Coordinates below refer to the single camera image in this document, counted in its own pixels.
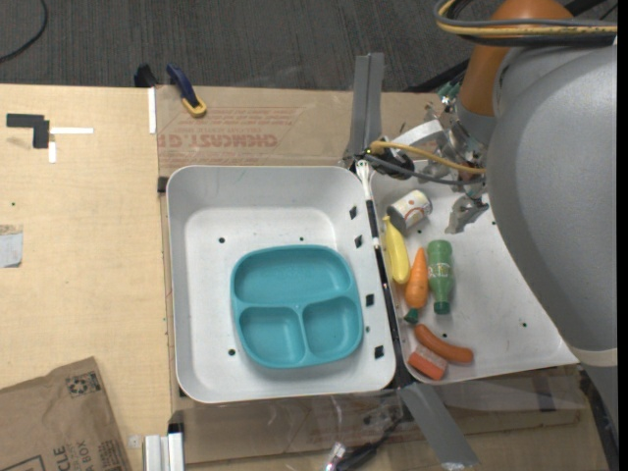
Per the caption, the black cylinder on white bracket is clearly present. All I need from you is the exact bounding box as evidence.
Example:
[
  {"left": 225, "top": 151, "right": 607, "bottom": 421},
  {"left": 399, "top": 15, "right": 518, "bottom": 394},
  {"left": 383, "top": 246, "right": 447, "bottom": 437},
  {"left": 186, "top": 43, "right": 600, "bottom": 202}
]
[{"left": 367, "top": 119, "right": 445, "bottom": 182}]

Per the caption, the thin black and white rod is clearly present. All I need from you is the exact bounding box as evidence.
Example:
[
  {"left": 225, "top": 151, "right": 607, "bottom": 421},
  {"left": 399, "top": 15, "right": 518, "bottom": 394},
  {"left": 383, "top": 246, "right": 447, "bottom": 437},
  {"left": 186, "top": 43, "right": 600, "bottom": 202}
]
[{"left": 354, "top": 158, "right": 405, "bottom": 388}]

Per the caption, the blue divided plate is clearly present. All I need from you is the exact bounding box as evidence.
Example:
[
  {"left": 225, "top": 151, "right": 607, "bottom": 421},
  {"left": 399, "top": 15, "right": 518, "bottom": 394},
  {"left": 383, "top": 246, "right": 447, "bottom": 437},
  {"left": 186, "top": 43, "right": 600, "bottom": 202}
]
[{"left": 229, "top": 243, "right": 365, "bottom": 370}]

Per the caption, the white can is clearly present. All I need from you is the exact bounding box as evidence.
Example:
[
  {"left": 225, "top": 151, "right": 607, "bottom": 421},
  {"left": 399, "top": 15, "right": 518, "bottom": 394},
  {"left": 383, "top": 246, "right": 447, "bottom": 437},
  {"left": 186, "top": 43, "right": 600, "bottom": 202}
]
[{"left": 386, "top": 188, "right": 434, "bottom": 236}]

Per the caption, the orange and white toy food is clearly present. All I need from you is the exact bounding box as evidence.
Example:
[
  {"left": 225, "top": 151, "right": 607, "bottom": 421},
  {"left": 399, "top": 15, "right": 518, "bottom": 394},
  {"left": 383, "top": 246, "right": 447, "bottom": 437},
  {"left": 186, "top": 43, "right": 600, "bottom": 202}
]
[{"left": 407, "top": 348, "right": 449, "bottom": 382}]

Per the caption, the brown cardboard board red print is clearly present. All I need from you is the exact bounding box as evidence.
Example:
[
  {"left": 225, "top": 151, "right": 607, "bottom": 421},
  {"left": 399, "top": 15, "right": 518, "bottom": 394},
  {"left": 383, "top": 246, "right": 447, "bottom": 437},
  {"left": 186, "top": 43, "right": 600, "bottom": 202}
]
[{"left": 155, "top": 84, "right": 596, "bottom": 465}]

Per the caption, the brown cardboard box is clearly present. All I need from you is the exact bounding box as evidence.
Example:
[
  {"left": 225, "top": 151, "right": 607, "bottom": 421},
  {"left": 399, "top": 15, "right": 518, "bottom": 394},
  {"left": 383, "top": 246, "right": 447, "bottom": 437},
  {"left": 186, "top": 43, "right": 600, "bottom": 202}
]
[{"left": 0, "top": 355, "right": 133, "bottom": 471}]

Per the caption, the green bottle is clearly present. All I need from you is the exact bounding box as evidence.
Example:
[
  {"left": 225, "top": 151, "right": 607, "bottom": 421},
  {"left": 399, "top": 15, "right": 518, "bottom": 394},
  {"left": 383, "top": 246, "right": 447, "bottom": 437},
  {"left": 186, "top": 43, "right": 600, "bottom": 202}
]
[{"left": 425, "top": 239, "right": 455, "bottom": 316}]

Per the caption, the white plastic tray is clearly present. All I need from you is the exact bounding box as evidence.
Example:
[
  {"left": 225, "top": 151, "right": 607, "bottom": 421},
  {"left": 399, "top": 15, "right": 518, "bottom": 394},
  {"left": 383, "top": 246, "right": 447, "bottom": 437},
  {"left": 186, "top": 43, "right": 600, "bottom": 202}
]
[
  {"left": 165, "top": 164, "right": 397, "bottom": 405},
  {"left": 368, "top": 159, "right": 581, "bottom": 386}
]

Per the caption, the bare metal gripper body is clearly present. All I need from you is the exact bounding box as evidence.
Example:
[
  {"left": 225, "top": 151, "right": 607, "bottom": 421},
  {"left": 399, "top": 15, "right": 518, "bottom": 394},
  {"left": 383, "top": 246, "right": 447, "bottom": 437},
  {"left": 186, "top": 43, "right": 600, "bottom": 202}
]
[{"left": 424, "top": 101, "right": 489, "bottom": 196}]

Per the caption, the yellow banana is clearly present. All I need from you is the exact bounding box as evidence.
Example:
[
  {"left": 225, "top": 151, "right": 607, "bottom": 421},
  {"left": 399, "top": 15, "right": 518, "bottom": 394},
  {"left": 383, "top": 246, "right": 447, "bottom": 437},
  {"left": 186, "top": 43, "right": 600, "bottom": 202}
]
[{"left": 381, "top": 215, "right": 412, "bottom": 286}]

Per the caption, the red sausage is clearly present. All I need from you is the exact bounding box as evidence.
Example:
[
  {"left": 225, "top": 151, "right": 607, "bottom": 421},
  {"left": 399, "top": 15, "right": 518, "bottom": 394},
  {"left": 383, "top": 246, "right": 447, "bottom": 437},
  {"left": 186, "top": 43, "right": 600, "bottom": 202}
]
[{"left": 413, "top": 323, "right": 476, "bottom": 365}]

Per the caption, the orange carrot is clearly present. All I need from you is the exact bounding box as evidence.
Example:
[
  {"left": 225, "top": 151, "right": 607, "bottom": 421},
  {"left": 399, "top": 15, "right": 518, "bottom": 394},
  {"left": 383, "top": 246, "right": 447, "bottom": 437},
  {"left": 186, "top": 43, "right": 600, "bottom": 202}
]
[{"left": 402, "top": 246, "right": 431, "bottom": 326}]

